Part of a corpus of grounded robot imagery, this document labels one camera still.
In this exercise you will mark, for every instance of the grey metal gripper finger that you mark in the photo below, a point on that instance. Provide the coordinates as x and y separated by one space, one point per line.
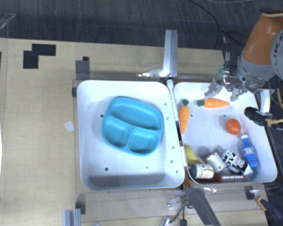
236 95
213 88

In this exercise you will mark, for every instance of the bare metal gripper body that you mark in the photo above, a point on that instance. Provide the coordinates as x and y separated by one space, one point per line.
235 81

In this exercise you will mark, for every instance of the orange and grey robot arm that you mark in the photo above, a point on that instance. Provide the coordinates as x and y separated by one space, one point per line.
259 46

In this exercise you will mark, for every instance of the orange carrot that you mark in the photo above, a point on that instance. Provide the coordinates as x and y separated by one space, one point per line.
184 116
214 103

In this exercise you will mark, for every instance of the orange round fruit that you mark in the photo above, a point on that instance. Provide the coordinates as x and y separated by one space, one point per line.
233 126

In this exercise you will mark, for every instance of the white plastic tray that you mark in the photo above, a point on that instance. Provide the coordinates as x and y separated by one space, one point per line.
210 131
132 173

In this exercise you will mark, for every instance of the blue bottle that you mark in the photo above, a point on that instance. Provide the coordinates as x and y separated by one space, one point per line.
249 152

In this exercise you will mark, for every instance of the cow print carton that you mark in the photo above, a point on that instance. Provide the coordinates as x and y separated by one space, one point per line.
235 161

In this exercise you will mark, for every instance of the white cup with orange print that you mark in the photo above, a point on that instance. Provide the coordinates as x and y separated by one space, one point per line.
215 162

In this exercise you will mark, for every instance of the yellow banana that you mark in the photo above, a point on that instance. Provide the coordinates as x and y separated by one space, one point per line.
191 155

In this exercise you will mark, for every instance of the white can with orange print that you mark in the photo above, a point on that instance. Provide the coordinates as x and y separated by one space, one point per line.
202 171

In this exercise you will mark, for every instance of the red sauce bottle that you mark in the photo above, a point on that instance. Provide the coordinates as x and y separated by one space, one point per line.
226 179

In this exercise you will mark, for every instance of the blue divided plate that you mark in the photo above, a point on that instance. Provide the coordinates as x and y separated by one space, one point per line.
132 123

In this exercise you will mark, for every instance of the black cylinder on white bracket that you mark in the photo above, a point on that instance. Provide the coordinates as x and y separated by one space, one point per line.
254 115

